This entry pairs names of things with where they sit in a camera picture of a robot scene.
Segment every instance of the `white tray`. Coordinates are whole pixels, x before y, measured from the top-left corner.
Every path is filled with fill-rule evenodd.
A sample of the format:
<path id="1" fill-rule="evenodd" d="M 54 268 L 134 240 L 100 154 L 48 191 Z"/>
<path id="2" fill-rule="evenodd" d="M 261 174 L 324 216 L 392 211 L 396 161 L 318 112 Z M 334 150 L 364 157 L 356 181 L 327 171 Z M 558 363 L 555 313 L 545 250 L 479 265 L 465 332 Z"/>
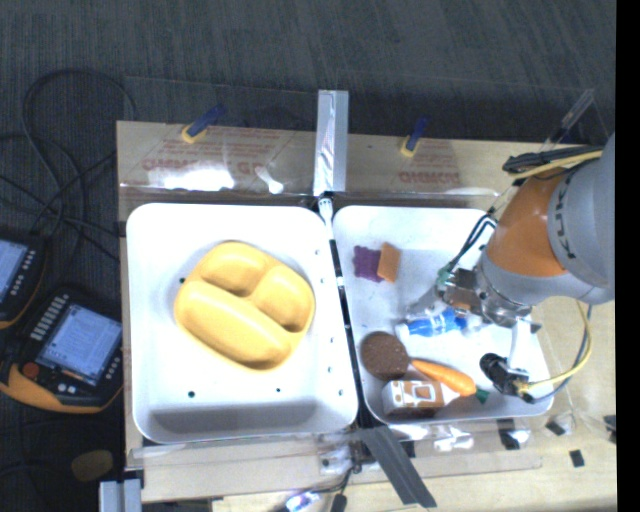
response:
<path id="1" fill-rule="evenodd" d="M 381 399 L 384 382 L 369 374 L 360 362 L 360 343 L 366 335 L 374 331 L 394 332 L 394 326 L 403 318 L 406 306 L 434 284 L 438 269 L 458 253 L 482 213 L 471 209 L 347 206 L 334 217 L 333 230 L 363 392 L 367 407 L 380 421 L 401 424 L 526 417 L 543 414 L 551 407 L 551 399 L 527 404 L 517 397 L 500 394 L 481 371 L 478 363 L 487 352 L 509 356 L 511 330 L 495 325 L 469 337 L 460 331 L 432 338 L 411 336 L 405 344 L 411 357 L 422 357 L 457 368 L 470 375 L 479 388 L 490 391 L 484 404 L 474 396 L 459 398 L 432 419 L 400 420 L 385 415 Z M 490 235 L 489 230 L 485 230 L 480 244 L 486 243 Z M 354 247 L 360 245 L 379 250 L 383 242 L 402 251 L 397 281 L 393 284 L 386 281 L 375 283 L 356 277 Z M 478 256 L 477 249 L 469 251 L 460 265 L 471 269 Z M 549 377 L 536 336 L 520 337 L 516 355 L 514 366 L 522 362 L 532 381 Z M 540 393 L 545 394 L 551 389 L 551 386 L 548 389 L 541 386 Z"/>
<path id="2" fill-rule="evenodd" d="M 196 263 L 237 240 L 271 254 L 310 283 L 316 311 L 291 357 L 244 370 L 182 332 L 173 302 Z M 127 222 L 133 418 L 158 443 L 337 432 L 358 399 L 322 220 L 288 206 L 147 204 Z"/>

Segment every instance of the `yellow cable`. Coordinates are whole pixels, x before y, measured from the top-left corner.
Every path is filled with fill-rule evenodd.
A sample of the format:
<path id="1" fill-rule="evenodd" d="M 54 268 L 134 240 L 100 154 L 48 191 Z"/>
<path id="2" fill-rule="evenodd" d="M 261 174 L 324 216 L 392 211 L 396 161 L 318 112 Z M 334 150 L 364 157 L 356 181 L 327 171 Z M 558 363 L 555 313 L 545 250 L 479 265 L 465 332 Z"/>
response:
<path id="1" fill-rule="evenodd" d="M 556 167 L 563 167 L 565 165 L 579 164 L 580 162 L 584 162 L 585 160 L 593 160 L 594 158 L 600 158 L 602 156 L 602 151 L 592 151 L 590 153 L 584 153 L 582 155 L 570 156 L 567 158 L 561 158 L 559 160 L 555 160 L 548 164 L 539 165 L 538 167 L 534 167 L 525 172 L 510 172 L 509 176 L 513 176 L 514 178 L 529 178 L 531 176 L 535 176 L 536 174 L 540 174 L 541 172 L 548 171 L 550 169 L 555 169 Z"/>
<path id="2" fill-rule="evenodd" d="M 559 375 L 556 375 L 555 377 L 551 377 L 549 379 L 545 379 L 545 380 L 540 380 L 537 382 L 522 382 L 519 385 L 517 385 L 518 387 L 518 392 L 520 395 L 524 394 L 524 393 L 528 393 L 530 392 L 532 389 L 535 389 L 537 387 L 540 387 L 542 385 L 545 384 L 555 384 L 556 382 L 561 382 L 565 379 L 568 379 L 569 377 L 571 377 L 572 375 L 575 375 L 577 372 L 579 372 L 584 365 L 587 363 L 587 360 L 589 359 L 589 357 L 591 356 L 591 352 L 593 349 L 593 344 L 592 344 L 592 339 L 591 339 L 591 324 L 589 322 L 589 319 L 587 318 L 586 313 L 584 312 L 584 310 L 582 309 L 582 307 L 580 307 L 580 303 L 578 301 L 576 301 L 576 305 L 578 306 L 578 310 L 580 311 L 580 315 L 582 316 L 582 321 L 584 323 L 584 328 L 585 328 L 585 333 L 587 335 L 587 341 L 586 341 L 586 345 L 587 345 L 587 349 L 585 350 L 585 353 L 583 354 L 582 358 L 580 359 L 580 361 L 571 369 L 567 370 L 566 372 L 563 372 Z"/>

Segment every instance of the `orange sponge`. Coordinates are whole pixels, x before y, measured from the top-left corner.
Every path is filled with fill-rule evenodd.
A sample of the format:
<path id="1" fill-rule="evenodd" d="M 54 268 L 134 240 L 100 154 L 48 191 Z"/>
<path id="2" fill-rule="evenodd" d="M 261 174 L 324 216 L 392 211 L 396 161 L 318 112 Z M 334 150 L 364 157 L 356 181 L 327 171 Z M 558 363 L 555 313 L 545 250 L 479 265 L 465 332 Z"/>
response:
<path id="1" fill-rule="evenodd" d="M 379 277 L 395 283 L 400 266 L 400 251 L 393 245 L 384 243 L 380 251 L 380 261 L 378 263 L 377 274 Z"/>

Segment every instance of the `brown cookie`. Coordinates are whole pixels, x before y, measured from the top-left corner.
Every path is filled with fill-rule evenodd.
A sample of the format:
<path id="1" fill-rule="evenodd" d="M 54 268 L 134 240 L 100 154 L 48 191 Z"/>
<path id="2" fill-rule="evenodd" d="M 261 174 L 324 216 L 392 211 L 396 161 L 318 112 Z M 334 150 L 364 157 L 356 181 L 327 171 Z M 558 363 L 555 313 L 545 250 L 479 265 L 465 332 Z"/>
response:
<path id="1" fill-rule="evenodd" d="M 409 366 L 409 356 L 402 342 L 381 331 L 362 340 L 360 357 L 367 371 L 380 380 L 399 379 Z"/>

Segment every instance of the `small plastic bottle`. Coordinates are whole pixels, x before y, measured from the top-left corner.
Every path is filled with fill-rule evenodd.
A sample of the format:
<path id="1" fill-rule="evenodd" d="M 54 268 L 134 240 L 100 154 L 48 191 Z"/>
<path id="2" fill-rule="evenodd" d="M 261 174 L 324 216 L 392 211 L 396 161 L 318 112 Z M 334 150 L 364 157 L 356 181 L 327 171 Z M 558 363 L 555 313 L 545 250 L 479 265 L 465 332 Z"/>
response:
<path id="1" fill-rule="evenodd" d="M 435 380 L 392 380 L 382 388 L 385 414 L 424 414 L 433 416 L 460 396 Z"/>
<path id="2" fill-rule="evenodd" d="M 413 335 L 431 337 L 452 330 L 462 330 L 466 326 L 465 318 L 458 317 L 453 308 L 446 308 L 437 315 L 396 325 L 396 335 L 401 340 Z"/>

